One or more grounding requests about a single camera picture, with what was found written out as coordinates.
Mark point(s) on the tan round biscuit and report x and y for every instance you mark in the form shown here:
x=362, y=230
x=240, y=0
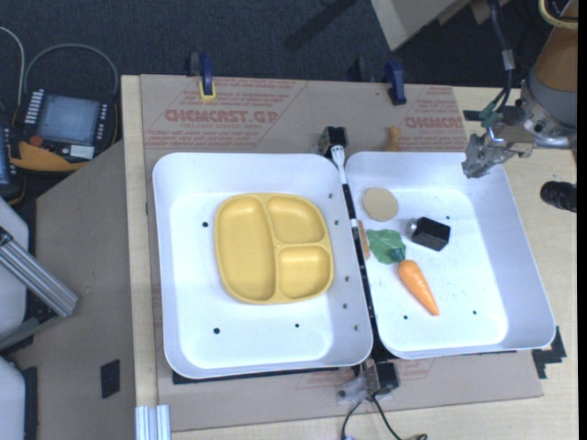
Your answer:
x=380, y=204

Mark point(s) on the brown cardboard board, red print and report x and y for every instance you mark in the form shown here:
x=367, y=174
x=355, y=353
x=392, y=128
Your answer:
x=257, y=117

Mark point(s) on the orange carrot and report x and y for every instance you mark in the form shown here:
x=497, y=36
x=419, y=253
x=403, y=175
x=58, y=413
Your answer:
x=416, y=284

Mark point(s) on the tan wooden peg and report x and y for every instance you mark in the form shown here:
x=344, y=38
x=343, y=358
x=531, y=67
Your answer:
x=392, y=139

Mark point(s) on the green lettuce leaf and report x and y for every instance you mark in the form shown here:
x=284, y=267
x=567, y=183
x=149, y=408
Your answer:
x=383, y=243

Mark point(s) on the black cylinder on white bracket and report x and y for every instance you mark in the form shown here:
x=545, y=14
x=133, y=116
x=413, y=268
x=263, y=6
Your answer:
x=558, y=195

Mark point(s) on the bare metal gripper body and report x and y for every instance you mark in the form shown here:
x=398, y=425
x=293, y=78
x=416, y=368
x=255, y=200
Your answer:
x=527, y=128

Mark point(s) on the thin black and white rod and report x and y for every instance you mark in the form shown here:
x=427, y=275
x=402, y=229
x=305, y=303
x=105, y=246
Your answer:
x=349, y=204

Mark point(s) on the black bottle with silver cap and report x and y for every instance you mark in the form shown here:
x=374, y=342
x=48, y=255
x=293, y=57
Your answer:
x=431, y=234

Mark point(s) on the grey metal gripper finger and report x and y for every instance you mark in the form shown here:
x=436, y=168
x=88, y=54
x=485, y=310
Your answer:
x=471, y=156
x=491, y=156

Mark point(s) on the orange-brown sausage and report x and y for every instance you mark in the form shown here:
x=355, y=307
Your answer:
x=364, y=241

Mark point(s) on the yellow divided plate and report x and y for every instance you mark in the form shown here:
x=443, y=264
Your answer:
x=243, y=250

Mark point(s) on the white plastic tray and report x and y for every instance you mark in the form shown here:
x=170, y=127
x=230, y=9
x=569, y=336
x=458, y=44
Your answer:
x=477, y=287
x=257, y=337

